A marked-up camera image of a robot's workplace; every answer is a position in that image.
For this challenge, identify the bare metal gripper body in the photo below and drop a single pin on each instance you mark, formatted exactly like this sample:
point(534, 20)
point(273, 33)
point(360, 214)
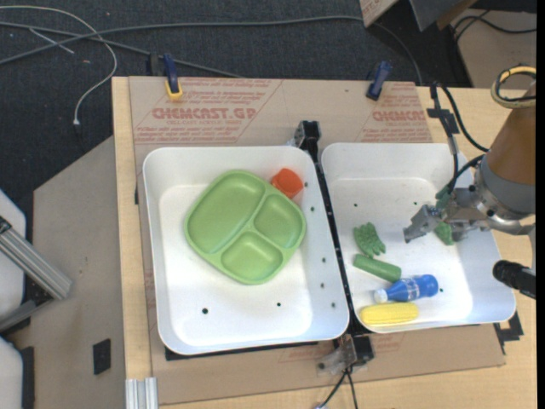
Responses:
point(464, 209)

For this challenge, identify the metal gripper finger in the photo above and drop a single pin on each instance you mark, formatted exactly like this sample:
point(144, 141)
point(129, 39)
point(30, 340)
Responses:
point(421, 222)
point(460, 231)

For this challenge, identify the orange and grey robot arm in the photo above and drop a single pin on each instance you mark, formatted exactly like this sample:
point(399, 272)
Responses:
point(513, 143)

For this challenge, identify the small green toy piece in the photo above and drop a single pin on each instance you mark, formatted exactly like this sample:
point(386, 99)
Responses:
point(445, 233)

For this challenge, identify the white plastic tray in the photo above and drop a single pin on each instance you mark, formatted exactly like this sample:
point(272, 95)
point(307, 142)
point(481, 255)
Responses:
point(396, 194)
point(238, 313)

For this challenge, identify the green ribbed toy vegetable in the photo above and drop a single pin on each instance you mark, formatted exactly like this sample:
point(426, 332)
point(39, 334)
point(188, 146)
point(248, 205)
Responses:
point(368, 239)

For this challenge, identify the green toy cucumber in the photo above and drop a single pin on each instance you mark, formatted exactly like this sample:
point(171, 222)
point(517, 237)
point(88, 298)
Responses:
point(376, 267)

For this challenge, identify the blue toy bottle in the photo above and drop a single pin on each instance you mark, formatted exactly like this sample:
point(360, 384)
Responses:
point(411, 289)

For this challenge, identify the thin black rod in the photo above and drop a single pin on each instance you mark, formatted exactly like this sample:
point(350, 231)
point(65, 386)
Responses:
point(336, 237)

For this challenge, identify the yellow toy corn cob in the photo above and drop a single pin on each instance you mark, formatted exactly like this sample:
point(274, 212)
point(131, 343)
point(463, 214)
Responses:
point(389, 314)

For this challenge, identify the orange toy cup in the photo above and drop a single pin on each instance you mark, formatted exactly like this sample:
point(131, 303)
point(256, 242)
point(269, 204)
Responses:
point(287, 181)

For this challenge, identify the green divided plate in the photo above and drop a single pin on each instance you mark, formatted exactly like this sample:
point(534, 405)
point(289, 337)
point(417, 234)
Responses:
point(238, 224)

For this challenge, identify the brown cardboard board red print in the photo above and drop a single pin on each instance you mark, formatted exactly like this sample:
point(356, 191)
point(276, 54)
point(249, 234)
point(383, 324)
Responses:
point(255, 113)

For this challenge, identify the black cylinder on white bracket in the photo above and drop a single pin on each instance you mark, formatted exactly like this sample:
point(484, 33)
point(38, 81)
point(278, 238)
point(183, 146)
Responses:
point(513, 274)

